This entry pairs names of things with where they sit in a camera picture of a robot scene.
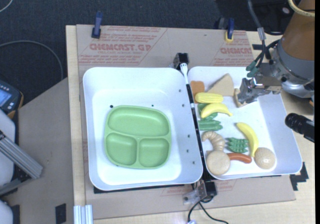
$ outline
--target white tray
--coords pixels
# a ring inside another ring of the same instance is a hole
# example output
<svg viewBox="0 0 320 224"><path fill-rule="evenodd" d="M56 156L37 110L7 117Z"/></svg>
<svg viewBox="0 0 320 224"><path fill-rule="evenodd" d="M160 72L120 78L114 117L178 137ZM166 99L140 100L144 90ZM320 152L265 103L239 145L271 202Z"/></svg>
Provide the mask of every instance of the white tray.
<svg viewBox="0 0 320 224"><path fill-rule="evenodd" d="M94 67L83 77L89 176L101 190L194 183L202 176L199 145L183 75L172 68ZM132 105L162 111L171 124L171 153L157 169L116 166L104 151L110 106Z"/></svg>
<svg viewBox="0 0 320 224"><path fill-rule="evenodd" d="M188 80L202 81L205 90L214 82L219 80L224 74L229 73L233 79L234 87L239 88L242 78L247 72L243 67L194 67L188 73ZM276 165L273 169L265 170L259 168L254 160L250 164L240 161L231 161L230 169L221 176L214 176L217 179L234 179L255 176L271 176L293 174L300 171L302 158L294 138L293 131L285 125L287 116L281 95L272 93L258 97L256 102L238 108L233 97L224 97L224 104L228 106L233 116L218 114L215 118L221 122L223 129L217 131L223 138L235 137L245 138L236 128L235 123L245 122L256 132L259 139L259 147L267 147L275 153ZM209 140L202 143L204 155L207 150L213 149Z"/></svg>

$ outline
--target tan surface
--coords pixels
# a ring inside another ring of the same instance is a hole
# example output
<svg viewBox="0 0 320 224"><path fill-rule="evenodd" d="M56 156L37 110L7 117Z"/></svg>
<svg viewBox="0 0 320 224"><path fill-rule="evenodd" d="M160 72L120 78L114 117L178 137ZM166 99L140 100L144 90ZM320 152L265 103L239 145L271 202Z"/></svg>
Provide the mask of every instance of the tan surface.
<svg viewBox="0 0 320 224"><path fill-rule="evenodd" d="M83 178L83 154L81 139L81 118L79 103L79 82L78 82L78 65L77 65L77 36L76 27L66 27L67 37L67 59L68 59L68 80L69 80L69 98L70 98L70 119L71 119L71 144L72 144L72 163L73 163L73 189L75 205L85 205L85 191ZM256 32L248 32L250 42L260 44ZM278 37L268 37L266 44L269 44ZM313 118L313 109L311 105L303 99L287 93L282 93L282 98L288 113L294 112L302 114L309 119ZM298 191L295 192L296 200L288 202L265 203L257 205L245 205L237 207L225 207L209 209L208 212L220 219L231 223L315 223L315 152L314 143L303 138L302 135L296 134L295 137L301 151L302 159L305 162L309 179L305 183L298 184ZM95 220L95 224L102 223L186 223L187 211L171 212L162 214L140 215L133 217L119 217ZM192 219L197 223L212 223L202 210L195 210L192 213Z"/></svg>
<svg viewBox="0 0 320 224"><path fill-rule="evenodd" d="M55 207L73 215L73 180L68 79L57 83L18 111L19 146L42 167L40 178L23 182L4 197L19 205L20 223L55 223Z"/></svg>

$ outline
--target gray carpet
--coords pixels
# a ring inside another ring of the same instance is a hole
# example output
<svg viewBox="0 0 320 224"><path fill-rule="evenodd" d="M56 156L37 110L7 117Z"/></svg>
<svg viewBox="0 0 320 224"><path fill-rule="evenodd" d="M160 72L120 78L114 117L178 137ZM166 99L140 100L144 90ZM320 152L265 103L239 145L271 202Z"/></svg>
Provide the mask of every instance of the gray carpet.
<svg viewBox="0 0 320 224"><path fill-rule="evenodd" d="M10 0L0 0L0 9ZM286 0L252 0L262 5L257 15L266 31L282 31L289 19L277 14ZM212 29L221 17L234 18L235 28L254 31L245 0L13 0L0 12L0 44L31 40L52 49L67 76L66 25L102 25ZM0 79L21 90L29 102L61 78L56 58L34 44L0 47Z"/></svg>

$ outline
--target cardboard sheet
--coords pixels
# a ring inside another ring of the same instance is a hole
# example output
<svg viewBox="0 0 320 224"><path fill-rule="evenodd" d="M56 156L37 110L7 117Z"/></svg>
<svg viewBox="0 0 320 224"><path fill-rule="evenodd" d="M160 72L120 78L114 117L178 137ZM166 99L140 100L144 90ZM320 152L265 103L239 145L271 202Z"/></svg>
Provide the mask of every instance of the cardboard sheet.
<svg viewBox="0 0 320 224"><path fill-rule="evenodd" d="M83 161L86 203L94 219L153 214L190 209L183 195L191 185L103 192L92 185L88 171L87 127L82 79L95 66L169 67L176 53L188 53L188 67L247 66L253 60L245 31L235 31L232 43L223 30L102 26L100 39L91 37L92 25L77 25ZM218 190L207 207L226 207L295 199L288 175L214 181Z"/></svg>

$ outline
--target green plate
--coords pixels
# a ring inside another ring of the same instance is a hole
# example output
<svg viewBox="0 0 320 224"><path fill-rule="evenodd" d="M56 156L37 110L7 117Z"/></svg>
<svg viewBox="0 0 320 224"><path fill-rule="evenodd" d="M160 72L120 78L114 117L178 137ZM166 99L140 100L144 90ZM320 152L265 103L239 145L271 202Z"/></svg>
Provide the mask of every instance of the green plate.
<svg viewBox="0 0 320 224"><path fill-rule="evenodd" d="M116 106L109 111L105 124L105 153L112 163L154 169L167 162L171 150L171 127L161 111Z"/></svg>

